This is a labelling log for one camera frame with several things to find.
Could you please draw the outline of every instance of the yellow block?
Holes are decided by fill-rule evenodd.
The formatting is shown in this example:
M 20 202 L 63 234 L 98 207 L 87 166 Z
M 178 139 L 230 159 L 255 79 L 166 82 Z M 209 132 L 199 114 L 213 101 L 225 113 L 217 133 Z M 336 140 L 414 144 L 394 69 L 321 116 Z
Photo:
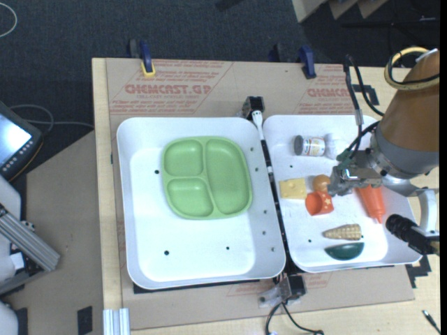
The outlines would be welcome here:
M 307 196 L 306 182 L 303 178 L 280 181 L 279 191 L 282 198 L 304 200 Z

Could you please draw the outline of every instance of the cardboard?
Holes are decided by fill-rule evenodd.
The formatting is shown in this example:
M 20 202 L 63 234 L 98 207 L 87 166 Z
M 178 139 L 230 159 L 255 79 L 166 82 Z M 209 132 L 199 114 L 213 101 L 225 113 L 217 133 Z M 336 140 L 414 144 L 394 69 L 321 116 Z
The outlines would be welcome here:
M 262 96 L 264 117 L 275 114 L 353 114 L 341 65 L 316 64 L 307 79 L 300 64 L 153 60 L 156 75 L 145 78 L 137 59 L 106 59 L 117 232 L 123 306 L 132 329 L 267 315 L 258 294 L 271 280 L 135 293 L 126 269 L 122 194 L 116 131 L 125 119 L 231 117 L 248 96 Z M 414 298 L 405 266 L 303 274 L 307 294 L 290 310 L 313 311 Z

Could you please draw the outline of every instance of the wooden table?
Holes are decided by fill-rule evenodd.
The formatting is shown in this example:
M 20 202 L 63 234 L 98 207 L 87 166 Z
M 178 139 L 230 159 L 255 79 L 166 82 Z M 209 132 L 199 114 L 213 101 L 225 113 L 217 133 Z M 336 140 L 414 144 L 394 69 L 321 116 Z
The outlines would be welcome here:
M 263 64 L 260 68 L 269 68 Z M 394 95 L 394 91 L 383 80 L 382 68 L 361 68 L 365 83 L 372 84 L 385 110 Z M 397 70 L 396 77 L 403 77 L 408 70 Z M 119 309 L 123 307 L 121 278 L 119 270 L 119 251 L 117 241 L 117 223 L 115 210 L 115 193 L 110 155 L 110 118 L 108 107 L 108 84 L 105 59 L 92 60 L 94 87 L 94 113 L 96 131 L 96 157 L 98 165 L 98 198 L 101 229 L 101 261 L 103 275 L 103 307 Z M 370 114 L 366 104 L 360 100 L 365 114 Z M 431 172 L 420 182 L 421 186 L 439 187 L 439 169 Z M 411 200 L 413 209 L 418 209 L 418 201 Z M 435 334 L 436 331 L 424 318 L 422 310 L 426 309 L 441 326 L 441 295 L 439 257 L 428 256 L 432 272 L 427 277 L 417 278 L 414 301 L 398 304 L 380 304 L 353 308 L 340 308 L 326 311 L 314 311 L 295 314 L 297 322 L 310 329 L 323 329 L 326 334 Z M 164 327 L 132 331 L 132 334 L 264 334 L 265 318 L 247 318 L 209 322 L 197 325 Z M 286 315 L 278 315 L 270 323 L 270 331 L 279 334 L 301 334 Z

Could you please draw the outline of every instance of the green divided plate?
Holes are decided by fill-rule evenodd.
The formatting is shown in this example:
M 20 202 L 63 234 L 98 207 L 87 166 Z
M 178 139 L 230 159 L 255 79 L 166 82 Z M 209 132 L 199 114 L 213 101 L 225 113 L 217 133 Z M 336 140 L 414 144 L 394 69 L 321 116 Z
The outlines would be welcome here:
M 184 218 L 237 216 L 252 199 L 250 174 L 241 148 L 224 137 L 187 137 L 166 145 L 163 187 L 168 204 Z

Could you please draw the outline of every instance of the black floor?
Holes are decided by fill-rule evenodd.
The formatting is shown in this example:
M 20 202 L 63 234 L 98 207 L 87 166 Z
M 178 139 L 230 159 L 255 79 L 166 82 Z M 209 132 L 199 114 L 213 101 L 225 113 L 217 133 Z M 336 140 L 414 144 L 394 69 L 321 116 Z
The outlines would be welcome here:
M 440 46 L 441 0 L 390 0 L 367 19 L 355 6 L 338 20 L 328 4 L 299 24 L 291 0 L 0 0 L 17 26 L 0 38 L 0 101 L 37 105 L 55 121 L 93 124 L 91 58 L 125 57 L 129 39 L 148 41 L 153 58 L 267 61 L 276 44 L 294 62 L 306 44 L 316 63 L 338 64 L 351 54 L 361 66 L 385 66 L 409 45 Z M 371 27 L 347 27 L 353 23 Z M 0 6 L 0 35 L 14 23 Z M 47 118 L 23 108 L 24 118 Z M 43 131 L 45 124 L 36 124 Z M 57 124 L 45 136 L 37 165 L 91 130 Z

